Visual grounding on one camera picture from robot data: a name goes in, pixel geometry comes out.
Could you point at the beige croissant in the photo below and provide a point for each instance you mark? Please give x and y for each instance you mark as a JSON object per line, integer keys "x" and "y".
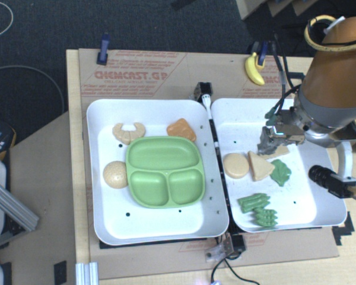
{"x": 125, "y": 135}

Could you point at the beige triangular sandwich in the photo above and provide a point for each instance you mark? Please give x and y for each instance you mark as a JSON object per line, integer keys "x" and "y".
{"x": 259, "y": 168}

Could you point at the orange bread slice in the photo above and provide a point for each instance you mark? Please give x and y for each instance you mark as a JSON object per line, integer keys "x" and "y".
{"x": 182, "y": 129}

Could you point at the beige round biscuit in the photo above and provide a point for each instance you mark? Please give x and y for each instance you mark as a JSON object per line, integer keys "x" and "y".
{"x": 235, "y": 165}

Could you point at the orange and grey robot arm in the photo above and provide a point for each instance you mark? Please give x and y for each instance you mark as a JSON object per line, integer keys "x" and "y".
{"x": 332, "y": 70}

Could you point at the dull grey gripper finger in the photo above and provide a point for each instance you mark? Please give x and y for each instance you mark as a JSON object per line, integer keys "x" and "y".
{"x": 274, "y": 148}
{"x": 264, "y": 142}

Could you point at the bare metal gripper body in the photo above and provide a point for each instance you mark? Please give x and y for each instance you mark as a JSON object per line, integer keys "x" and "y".
{"x": 290, "y": 128}

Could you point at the white plastic tray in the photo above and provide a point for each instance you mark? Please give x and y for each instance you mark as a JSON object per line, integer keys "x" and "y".
{"x": 154, "y": 221}
{"x": 299, "y": 197}

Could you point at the beige flat bread slice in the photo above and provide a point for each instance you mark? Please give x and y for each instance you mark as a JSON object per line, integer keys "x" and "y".
{"x": 283, "y": 151}

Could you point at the yellow banana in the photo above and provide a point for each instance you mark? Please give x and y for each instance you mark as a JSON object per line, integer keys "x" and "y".
{"x": 253, "y": 70}

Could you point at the green divided plate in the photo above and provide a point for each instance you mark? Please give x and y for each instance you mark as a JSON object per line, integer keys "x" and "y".
{"x": 163, "y": 156}

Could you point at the green bean bundle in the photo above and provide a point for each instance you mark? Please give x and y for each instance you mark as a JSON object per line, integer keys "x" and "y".
{"x": 267, "y": 218}
{"x": 252, "y": 202}

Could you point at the brown cardboard board red print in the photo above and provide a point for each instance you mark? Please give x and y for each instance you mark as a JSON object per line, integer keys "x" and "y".
{"x": 166, "y": 70}

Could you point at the beige round bun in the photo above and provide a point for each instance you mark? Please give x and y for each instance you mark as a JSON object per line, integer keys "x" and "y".
{"x": 115, "y": 175}

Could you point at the green lettuce leaf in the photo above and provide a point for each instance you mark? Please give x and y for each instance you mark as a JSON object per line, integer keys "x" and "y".
{"x": 281, "y": 172}

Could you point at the black cylinder on white bracket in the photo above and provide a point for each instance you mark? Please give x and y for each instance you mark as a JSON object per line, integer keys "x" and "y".
{"x": 339, "y": 184}

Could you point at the thin black and white rod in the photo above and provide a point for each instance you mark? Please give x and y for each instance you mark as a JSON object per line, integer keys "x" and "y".
{"x": 216, "y": 141}

